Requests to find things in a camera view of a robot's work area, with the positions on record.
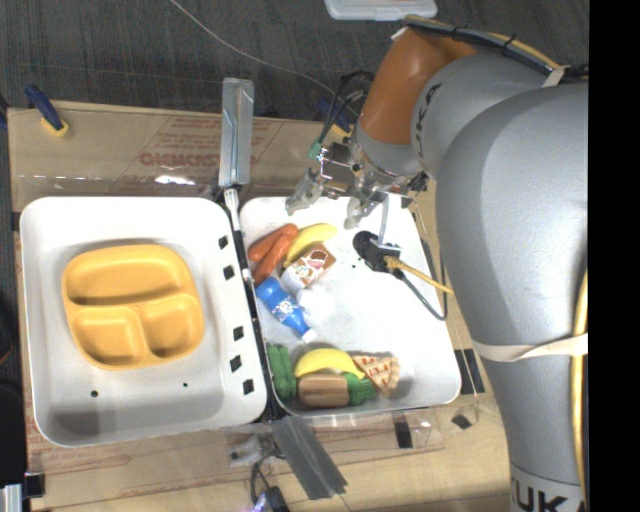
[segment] plastic bottle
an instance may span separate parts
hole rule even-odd
[[[256,295],[267,305],[276,320],[295,329],[304,341],[313,341],[318,337],[318,333],[305,322],[300,305],[282,289],[275,277],[268,278],[258,286]]]

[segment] toy banana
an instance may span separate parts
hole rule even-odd
[[[308,373],[325,369],[353,373],[359,379],[365,376],[364,372],[358,369],[348,353],[336,348],[317,348],[307,352],[298,360],[293,374],[296,378],[300,378]]]
[[[326,223],[313,224],[298,231],[298,236],[293,239],[293,243],[287,251],[284,259],[283,268],[287,268],[297,258],[299,258],[305,249],[318,243],[322,243],[329,238],[336,236],[338,228]]]

